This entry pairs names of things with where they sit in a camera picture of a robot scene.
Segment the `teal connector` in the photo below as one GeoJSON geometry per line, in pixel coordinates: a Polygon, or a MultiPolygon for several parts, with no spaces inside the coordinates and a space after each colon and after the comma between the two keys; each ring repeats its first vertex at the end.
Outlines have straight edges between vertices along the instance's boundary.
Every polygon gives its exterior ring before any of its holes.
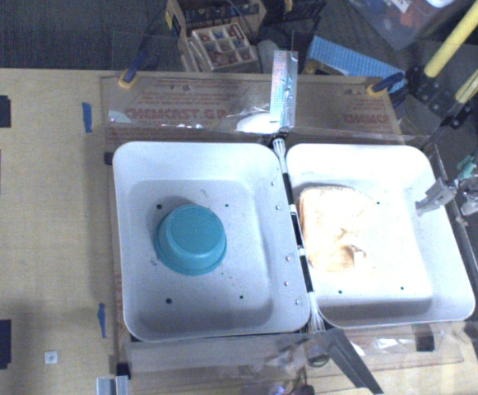
{"type": "Polygon", "coordinates": [[[458,163],[457,167],[460,170],[458,178],[460,180],[469,179],[472,176],[472,172],[476,169],[476,164],[472,160],[472,156],[468,155],[458,163]]]}

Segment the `white plastic tray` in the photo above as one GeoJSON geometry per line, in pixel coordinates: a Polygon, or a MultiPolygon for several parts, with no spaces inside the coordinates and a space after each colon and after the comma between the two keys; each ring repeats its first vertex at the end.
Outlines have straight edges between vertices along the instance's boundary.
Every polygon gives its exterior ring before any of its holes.
{"type": "Polygon", "coordinates": [[[339,184],[379,202],[378,220],[358,239],[375,263],[372,273],[310,268],[328,322],[358,328],[455,321],[472,314],[475,298],[445,209],[415,212],[415,201],[434,183],[421,151],[300,144],[286,159],[296,198],[308,186],[339,184]]]}
{"type": "Polygon", "coordinates": [[[143,341],[293,332],[309,304],[278,159],[256,144],[130,142],[113,160],[123,316],[143,341]],[[186,203],[222,220],[222,264],[201,276],[156,257],[155,228],[186,203]]]}

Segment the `dark floor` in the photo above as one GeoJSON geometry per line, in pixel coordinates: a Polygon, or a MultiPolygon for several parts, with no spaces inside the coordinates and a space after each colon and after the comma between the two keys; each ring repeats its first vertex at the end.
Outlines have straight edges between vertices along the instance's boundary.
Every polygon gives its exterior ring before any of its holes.
{"type": "MultiPolygon", "coordinates": [[[[166,0],[0,0],[0,67],[121,70],[135,54],[142,36],[154,25],[152,45],[159,70],[181,70],[171,37],[163,28],[166,0]]],[[[450,20],[431,36],[402,51],[393,50],[346,0],[327,0],[316,35],[402,69],[423,65],[452,30],[450,20]]],[[[442,73],[455,91],[478,66],[478,28],[442,73]]],[[[433,128],[432,114],[408,100],[398,117],[416,118],[433,128]]],[[[455,177],[456,163],[478,142],[478,110],[458,130],[439,142],[446,169],[455,177]]],[[[478,213],[467,218],[468,237],[478,263],[478,213]]],[[[470,335],[478,355],[478,308],[470,335]]]]}

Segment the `blue strip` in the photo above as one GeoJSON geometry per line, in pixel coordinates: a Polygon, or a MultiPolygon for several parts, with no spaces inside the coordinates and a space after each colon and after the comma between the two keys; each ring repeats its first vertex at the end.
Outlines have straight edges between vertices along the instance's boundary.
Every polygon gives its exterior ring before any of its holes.
{"type": "Polygon", "coordinates": [[[107,335],[105,334],[105,304],[98,304],[98,314],[96,315],[96,317],[100,321],[101,337],[106,338],[107,335]]]}
{"type": "Polygon", "coordinates": [[[83,124],[85,124],[85,133],[92,133],[92,108],[86,102],[81,103],[83,108],[83,124]]]}

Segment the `yellow pole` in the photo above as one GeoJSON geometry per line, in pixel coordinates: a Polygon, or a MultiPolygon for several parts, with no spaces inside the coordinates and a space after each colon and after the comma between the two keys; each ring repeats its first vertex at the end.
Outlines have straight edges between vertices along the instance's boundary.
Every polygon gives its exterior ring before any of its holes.
{"type": "Polygon", "coordinates": [[[425,75],[436,77],[477,26],[478,0],[475,1],[450,36],[447,37],[436,54],[427,63],[424,69],[425,75]]]}

